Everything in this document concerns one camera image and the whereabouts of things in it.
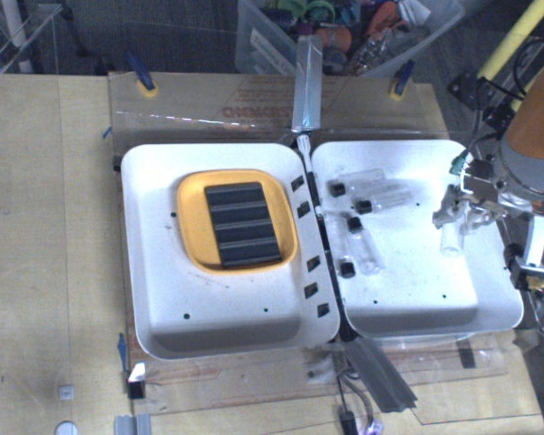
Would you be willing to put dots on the clear bottle with black cap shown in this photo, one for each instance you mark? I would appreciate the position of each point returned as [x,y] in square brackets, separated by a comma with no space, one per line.
[346,268]
[360,180]
[390,200]
[367,249]

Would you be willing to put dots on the black ribbed block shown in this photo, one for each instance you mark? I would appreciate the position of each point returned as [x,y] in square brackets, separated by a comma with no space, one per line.
[244,225]

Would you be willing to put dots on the black cylinder on white bracket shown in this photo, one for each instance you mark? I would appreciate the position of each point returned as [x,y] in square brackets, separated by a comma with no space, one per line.
[536,243]

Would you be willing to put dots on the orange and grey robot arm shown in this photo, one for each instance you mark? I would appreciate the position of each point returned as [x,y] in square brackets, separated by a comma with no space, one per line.
[531,120]

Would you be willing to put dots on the white plastic tray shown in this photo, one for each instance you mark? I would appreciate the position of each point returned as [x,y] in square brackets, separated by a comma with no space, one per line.
[217,297]
[412,288]

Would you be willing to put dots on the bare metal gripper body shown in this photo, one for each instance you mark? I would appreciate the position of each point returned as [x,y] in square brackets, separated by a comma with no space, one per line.
[480,180]

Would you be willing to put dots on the yellow plate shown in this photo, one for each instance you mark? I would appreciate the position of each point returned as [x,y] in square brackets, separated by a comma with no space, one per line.
[192,225]

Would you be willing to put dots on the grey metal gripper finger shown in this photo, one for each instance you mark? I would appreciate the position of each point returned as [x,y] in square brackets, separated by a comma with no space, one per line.
[448,206]
[482,214]

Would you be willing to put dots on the clear plastic bottle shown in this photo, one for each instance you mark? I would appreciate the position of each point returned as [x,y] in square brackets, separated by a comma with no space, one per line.
[451,242]

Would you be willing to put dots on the brown cardboard board, red print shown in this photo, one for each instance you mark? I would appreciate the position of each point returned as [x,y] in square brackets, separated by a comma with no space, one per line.
[186,107]

